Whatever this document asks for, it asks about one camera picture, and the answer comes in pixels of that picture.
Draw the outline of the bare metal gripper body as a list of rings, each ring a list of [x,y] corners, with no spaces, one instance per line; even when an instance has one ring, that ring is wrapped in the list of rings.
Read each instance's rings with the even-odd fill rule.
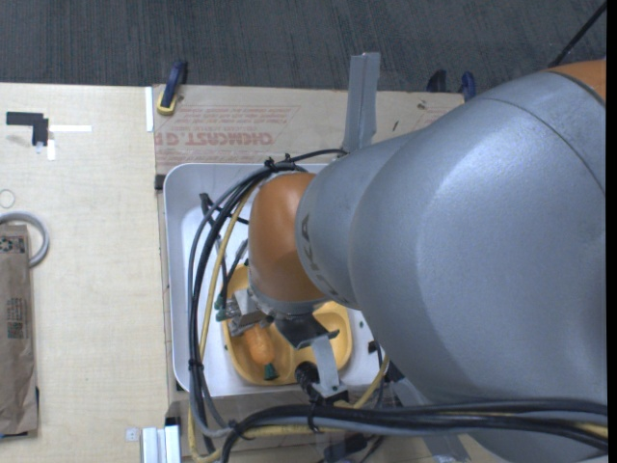
[[[266,314],[248,288],[235,290],[227,299],[228,330],[232,337],[243,335],[255,326],[267,327],[274,317]]]

